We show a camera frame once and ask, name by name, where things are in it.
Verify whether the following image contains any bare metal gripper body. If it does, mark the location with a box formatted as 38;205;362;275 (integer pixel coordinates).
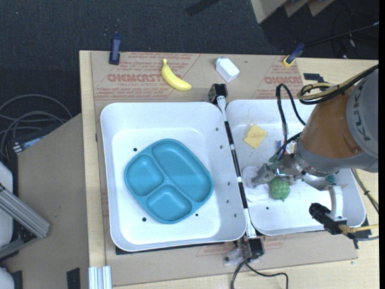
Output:
268;154;330;190

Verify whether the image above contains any green broccoli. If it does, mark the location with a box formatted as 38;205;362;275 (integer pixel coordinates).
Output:
268;176;292;202

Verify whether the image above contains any white plastic tray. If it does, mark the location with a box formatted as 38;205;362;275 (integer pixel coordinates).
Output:
224;98;367;237
100;101;248;252

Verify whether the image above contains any thin black and white rod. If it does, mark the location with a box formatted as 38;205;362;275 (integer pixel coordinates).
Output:
216;96;257;238

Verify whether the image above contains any yellow square cheese slice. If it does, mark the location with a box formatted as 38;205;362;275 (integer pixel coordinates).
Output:
242;123;268;150

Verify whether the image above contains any blue divided plate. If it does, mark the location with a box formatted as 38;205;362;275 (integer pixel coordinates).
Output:
123;138;215;225

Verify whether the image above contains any yellow banana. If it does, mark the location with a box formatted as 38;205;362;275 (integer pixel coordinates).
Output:
160;58;193;92

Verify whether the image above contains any brown cardboard board red print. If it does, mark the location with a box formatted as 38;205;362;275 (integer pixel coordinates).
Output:
90;51;359;287

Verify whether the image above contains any black cylinder on white bracket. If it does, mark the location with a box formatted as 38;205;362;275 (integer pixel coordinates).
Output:
308;184;349;236

